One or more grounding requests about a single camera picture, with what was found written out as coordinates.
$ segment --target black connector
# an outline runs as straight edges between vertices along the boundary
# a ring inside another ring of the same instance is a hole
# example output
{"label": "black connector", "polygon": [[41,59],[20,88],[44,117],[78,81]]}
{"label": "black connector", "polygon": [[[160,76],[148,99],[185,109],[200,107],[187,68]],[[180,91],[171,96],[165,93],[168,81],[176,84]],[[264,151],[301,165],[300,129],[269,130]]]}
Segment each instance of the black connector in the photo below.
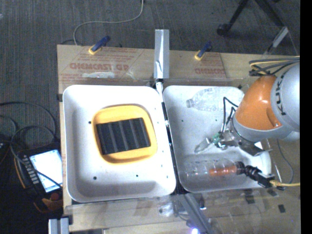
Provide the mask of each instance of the black connector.
{"label": "black connector", "polygon": [[260,169],[253,166],[246,166],[244,174],[246,174],[246,176],[250,177],[251,179],[257,181],[258,184],[264,188],[272,187],[270,181],[275,179],[275,176],[273,174],[263,174]]}

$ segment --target yellow frame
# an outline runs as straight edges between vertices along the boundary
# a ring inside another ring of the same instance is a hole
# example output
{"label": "yellow frame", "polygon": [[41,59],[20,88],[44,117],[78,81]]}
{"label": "yellow frame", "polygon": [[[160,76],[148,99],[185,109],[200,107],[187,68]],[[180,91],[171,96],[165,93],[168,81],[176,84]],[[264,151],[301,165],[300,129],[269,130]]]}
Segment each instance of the yellow frame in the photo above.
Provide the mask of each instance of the yellow frame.
{"label": "yellow frame", "polygon": [[[98,138],[97,124],[115,122],[133,118],[143,118],[146,132],[150,140],[150,146],[128,150],[123,152],[118,152],[114,154],[103,155],[101,151],[101,144]],[[143,159],[150,158],[157,152],[157,140],[154,131],[154,127],[151,118],[147,111],[137,105],[118,105],[110,106],[101,109],[96,112],[91,121],[95,141],[97,143],[97,148],[103,159],[112,164],[124,164],[129,162],[136,162]]]}

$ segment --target bottle cap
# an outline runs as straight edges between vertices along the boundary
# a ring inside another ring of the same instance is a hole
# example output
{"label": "bottle cap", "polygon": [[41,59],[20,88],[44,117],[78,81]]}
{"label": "bottle cap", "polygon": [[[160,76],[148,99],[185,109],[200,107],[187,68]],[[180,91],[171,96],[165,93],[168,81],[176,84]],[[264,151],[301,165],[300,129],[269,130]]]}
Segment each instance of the bottle cap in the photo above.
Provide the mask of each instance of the bottle cap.
{"label": "bottle cap", "polygon": [[190,108],[190,107],[194,107],[195,103],[193,101],[193,99],[188,99],[186,101],[186,107]]}

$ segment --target gray carpet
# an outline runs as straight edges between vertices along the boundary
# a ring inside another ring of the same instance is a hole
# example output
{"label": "gray carpet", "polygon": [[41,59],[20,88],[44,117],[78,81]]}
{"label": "gray carpet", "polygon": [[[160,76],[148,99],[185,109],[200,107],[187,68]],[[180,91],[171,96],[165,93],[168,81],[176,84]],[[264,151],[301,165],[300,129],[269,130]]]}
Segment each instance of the gray carpet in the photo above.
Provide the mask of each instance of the gray carpet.
{"label": "gray carpet", "polygon": [[[0,103],[37,103],[49,110],[58,122],[57,44],[73,44],[73,31],[81,23],[136,17],[140,12],[140,2],[0,0]],[[120,24],[87,24],[77,30],[76,37],[78,44],[93,45],[109,35],[111,41],[108,46],[153,49],[155,29],[169,29],[172,50],[197,51],[210,40],[214,52],[262,54],[280,29],[253,0],[228,36],[216,33],[219,24],[230,20],[238,2],[145,0],[143,12],[136,20]],[[299,55],[300,0],[270,3],[290,32],[273,54]],[[0,115],[13,118],[20,128],[29,125],[52,127],[46,113],[30,105],[2,106]],[[0,123],[0,133],[11,136],[10,123],[3,118],[0,118]],[[51,136],[44,130],[33,129],[26,139],[27,147],[34,147],[49,142]],[[27,201],[13,167],[8,179],[0,192],[1,201],[5,202],[0,212],[0,233],[45,233],[47,216],[38,214]]]}

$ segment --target yellow cable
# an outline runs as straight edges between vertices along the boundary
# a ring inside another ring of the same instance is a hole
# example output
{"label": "yellow cable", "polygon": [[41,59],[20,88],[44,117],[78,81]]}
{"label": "yellow cable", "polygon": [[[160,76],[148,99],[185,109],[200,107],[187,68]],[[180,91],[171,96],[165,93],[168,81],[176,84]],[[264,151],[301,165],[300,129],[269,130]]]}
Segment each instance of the yellow cable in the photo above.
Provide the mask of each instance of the yellow cable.
{"label": "yellow cable", "polygon": [[300,186],[300,182],[299,183],[293,183],[293,184],[286,184],[286,183],[281,183],[279,182],[278,180],[271,180],[270,183],[274,186],[274,187],[277,187],[277,186],[286,186],[286,187],[293,187],[293,186]]}
{"label": "yellow cable", "polygon": [[254,66],[254,65],[258,65],[258,64],[263,64],[263,63],[275,63],[275,62],[285,62],[285,61],[289,61],[290,59],[280,59],[280,60],[262,60],[262,61],[258,61],[258,62],[253,62],[253,63],[250,63],[250,66]]}
{"label": "yellow cable", "polygon": [[121,20],[121,21],[88,21],[88,22],[84,22],[84,23],[82,23],[82,24],[79,24],[79,25],[75,28],[74,33],[73,33],[73,38],[74,38],[74,43],[75,43],[75,45],[78,45],[78,44],[77,44],[77,41],[76,41],[76,31],[77,31],[81,26],[86,25],[86,24],[90,24],[90,23],[124,23],[124,22],[134,21],[135,19],[139,18],[139,17],[141,16],[142,12],[143,12],[144,0],[141,0],[141,3],[142,3],[142,4],[141,4],[141,11],[140,11],[140,13],[139,13],[136,17],[134,17],[134,18],[132,18],[132,19]]}

